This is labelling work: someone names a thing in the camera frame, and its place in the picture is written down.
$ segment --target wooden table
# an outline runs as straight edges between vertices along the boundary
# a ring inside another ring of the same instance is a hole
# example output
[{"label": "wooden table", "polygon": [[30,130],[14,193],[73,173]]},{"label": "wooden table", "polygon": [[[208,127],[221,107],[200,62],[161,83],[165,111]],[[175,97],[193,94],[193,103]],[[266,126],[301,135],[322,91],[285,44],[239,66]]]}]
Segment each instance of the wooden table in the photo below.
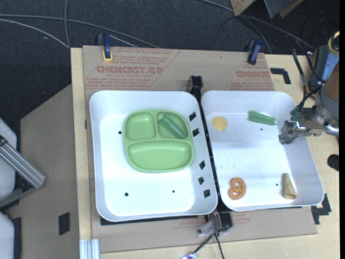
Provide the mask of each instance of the wooden table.
[{"label": "wooden table", "polygon": [[[273,75],[272,81],[276,91],[289,94],[296,103],[302,98],[300,77],[292,56],[266,55],[269,68],[284,68],[290,76],[290,85],[284,84],[281,76]],[[302,68],[307,72],[308,65],[304,57],[299,57]],[[87,161],[87,138],[85,130],[85,96],[82,49],[71,49],[72,87],[75,130],[75,156],[77,168],[78,215],[80,240],[92,239],[91,205],[89,196],[89,178]],[[313,99],[309,99],[305,106],[312,106]],[[308,138],[310,150],[318,168],[320,178],[328,194],[332,212],[328,216],[321,216],[321,224],[317,226],[315,235],[270,238],[262,240],[238,241],[222,243],[225,258],[340,258],[340,193],[339,172],[327,165],[327,158],[331,154],[339,154],[337,138],[322,134],[320,137]],[[117,253],[103,253],[102,259],[129,258],[180,258],[193,251],[196,246],[181,246],[174,248],[159,248]],[[199,258],[221,258],[218,245],[210,243],[198,252]]]}]

